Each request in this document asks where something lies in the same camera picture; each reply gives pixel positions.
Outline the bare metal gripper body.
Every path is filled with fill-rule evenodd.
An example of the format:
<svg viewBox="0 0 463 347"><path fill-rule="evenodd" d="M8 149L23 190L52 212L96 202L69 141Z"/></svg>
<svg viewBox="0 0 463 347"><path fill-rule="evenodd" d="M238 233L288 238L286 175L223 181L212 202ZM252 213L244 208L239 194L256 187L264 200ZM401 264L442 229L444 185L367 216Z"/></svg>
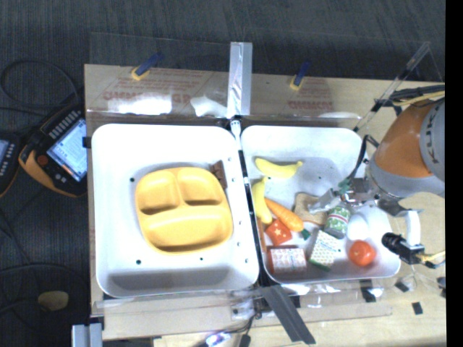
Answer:
<svg viewBox="0 0 463 347"><path fill-rule="evenodd" d="M345 179L341 183L341 201L353 208L375 204L380 198L377 186L368 178Z"/></svg>

